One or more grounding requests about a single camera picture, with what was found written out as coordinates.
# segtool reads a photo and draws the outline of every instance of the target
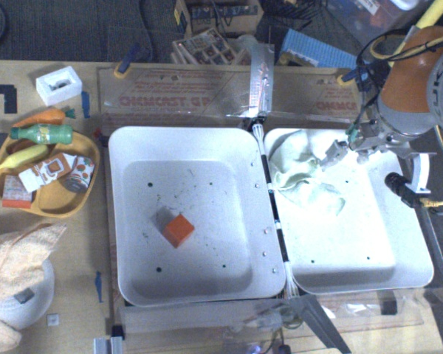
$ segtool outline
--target cloth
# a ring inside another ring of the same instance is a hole
[[[0,236],[0,300],[44,279],[42,263],[65,230],[63,224],[41,225]],[[21,334],[0,320],[0,353],[17,347],[20,340]]]
[[[279,192],[306,213],[337,216],[346,200],[330,184],[320,180],[320,160],[304,130],[290,134],[269,159],[272,183]]]

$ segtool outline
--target white round object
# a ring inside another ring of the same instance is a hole
[[[20,304],[12,296],[0,301],[0,320],[16,330],[22,330],[37,322],[46,313],[54,297],[54,271],[49,259],[43,262],[43,270],[43,281],[30,287],[35,294],[30,300]]]

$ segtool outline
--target toy bottle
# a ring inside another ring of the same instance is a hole
[[[72,143],[72,126],[37,124],[28,128],[14,127],[10,131],[11,139],[29,139],[40,145]]]

